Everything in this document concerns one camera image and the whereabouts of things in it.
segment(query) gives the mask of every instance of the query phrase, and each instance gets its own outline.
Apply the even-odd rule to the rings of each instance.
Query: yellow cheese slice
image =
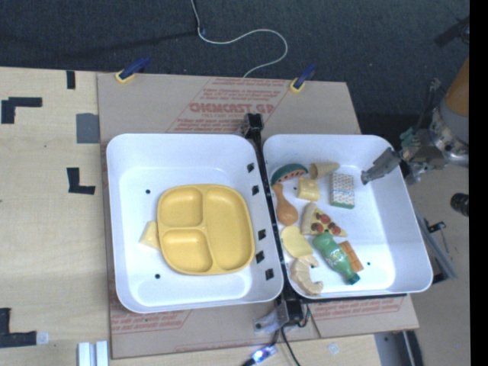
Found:
[[[139,242],[145,246],[153,247],[161,251],[161,247],[159,246],[158,224],[156,221],[149,221],[146,224],[146,228]]]
[[[287,226],[281,231],[281,241],[283,247],[294,258],[312,255],[312,246],[305,236],[301,233],[300,228],[295,225]]]
[[[319,185],[317,180],[308,178],[298,178],[297,196],[308,201],[318,201],[320,198]]]

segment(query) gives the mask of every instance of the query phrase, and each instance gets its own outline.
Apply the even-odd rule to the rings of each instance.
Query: blue clamp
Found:
[[[120,84],[124,84],[134,77],[134,73],[142,72],[148,65],[151,59],[149,57],[146,58],[138,58],[133,63],[131,63],[126,69],[121,70],[120,72],[115,74],[115,78]]]
[[[294,94],[300,93],[303,87],[305,86],[305,81],[311,80],[314,75],[315,75],[315,65],[312,64],[309,65],[307,68],[305,68],[302,74],[291,82],[290,90]]]

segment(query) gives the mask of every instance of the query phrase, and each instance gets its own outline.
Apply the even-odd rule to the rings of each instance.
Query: plastic bottle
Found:
[[[313,240],[313,245],[317,248],[332,270],[342,274],[349,284],[359,281],[359,275],[351,267],[348,255],[334,241],[332,235],[326,230]]]

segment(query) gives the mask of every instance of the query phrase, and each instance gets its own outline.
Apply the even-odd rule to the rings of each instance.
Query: yellow plate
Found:
[[[246,202],[222,185],[185,185],[158,202],[162,254],[174,270],[190,275],[227,274],[246,267],[255,253]]]

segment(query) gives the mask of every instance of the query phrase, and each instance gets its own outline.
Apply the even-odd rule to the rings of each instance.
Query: dark carpet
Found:
[[[394,146],[433,78],[448,88],[469,55],[470,0],[195,0],[205,36],[279,32],[288,55],[250,77],[347,82],[363,133]],[[0,0],[0,66],[243,76],[284,50],[273,34],[202,41],[190,0]]]

